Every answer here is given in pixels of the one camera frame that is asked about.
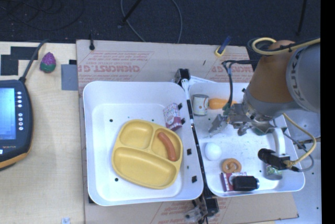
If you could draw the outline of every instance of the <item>purple and green toy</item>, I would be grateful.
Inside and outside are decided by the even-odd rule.
[[[56,59],[54,58],[52,53],[47,53],[41,61],[40,70],[45,73],[53,72],[56,68]]]

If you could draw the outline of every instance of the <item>white ball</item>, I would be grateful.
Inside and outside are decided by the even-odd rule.
[[[205,155],[208,160],[216,161],[222,155],[222,149],[219,145],[215,144],[214,142],[209,142],[205,146]]]

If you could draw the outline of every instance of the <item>white tray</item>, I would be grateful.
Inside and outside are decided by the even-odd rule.
[[[248,84],[234,83],[233,100],[241,103],[243,100],[242,89]],[[190,97],[194,94],[205,94],[211,98],[229,98],[229,83],[196,83],[189,89]],[[265,164],[258,158],[258,151],[261,148],[272,149],[275,151],[274,138],[271,134],[263,136],[256,135],[251,129],[247,133],[238,136],[237,129],[232,125],[228,125],[221,133],[209,137],[208,129],[218,114],[222,114],[222,109],[209,109],[207,116],[194,116],[195,129],[199,141],[200,151],[204,162],[204,170],[209,189],[217,196],[239,196],[250,194],[264,194],[274,192],[293,192],[299,191],[305,185],[305,177],[303,173],[293,172],[291,170],[283,170],[283,178],[279,181],[272,181],[265,178]],[[283,116],[276,119],[276,123],[286,126]],[[217,161],[210,161],[205,156],[205,145],[208,142],[214,142],[222,149],[221,158]],[[291,160],[297,159],[297,154],[292,141],[285,137],[286,153],[290,155]],[[225,192],[222,187],[220,178],[221,164],[224,159],[235,158],[242,164],[242,172],[246,172],[249,176],[259,179],[260,187],[252,192]]]
[[[83,91],[87,184],[90,198],[102,206],[192,200],[204,183],[188,116],[184,90],[172,82],[91,82]],[[168,188],[151,189],[123,180],[111,165],[111,154],[121,127],[141,119],[165,126],[163,108],[182,103],[185,123],[176,133],[183,143],[177,179]]]

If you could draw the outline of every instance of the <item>cardboard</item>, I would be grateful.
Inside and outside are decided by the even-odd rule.
[[[185,213],[194,208],[192,201],[144,203],[103,207],[89,202],[85,151],[85,122],[82,91],[92,81],[167,82],[178,69],[189,69],[192,76],[214,82],[228,82],[221,63],[224,60],[249,59],[245,47],[227,46],[218,58],[217,46],[201,44],[167,44],[119,41],[78,40],[77,64],[80,96],[80,125],[84,178],[84,206],[87,224],[104,223],[192,223]],[[233,65],[234,82],[248,83],[251,65]],[[252,223],[298,217],[291,193],[271,193],[241,197],[217,198],[219,212],[208,218],[209,224]]]

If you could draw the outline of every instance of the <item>hot dog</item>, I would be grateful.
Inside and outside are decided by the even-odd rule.
[[[158,138],[159,138],[160,141],[163,142],[163,144],[164,144],[164,146],[167,150],[167,158],[172,162],[177,161],[176,151],[174,149],[174,146],[173,146],[171,140],[168,138],[168,136],[166,134],[164,134],[163,132],[159,132],[158,133]]]

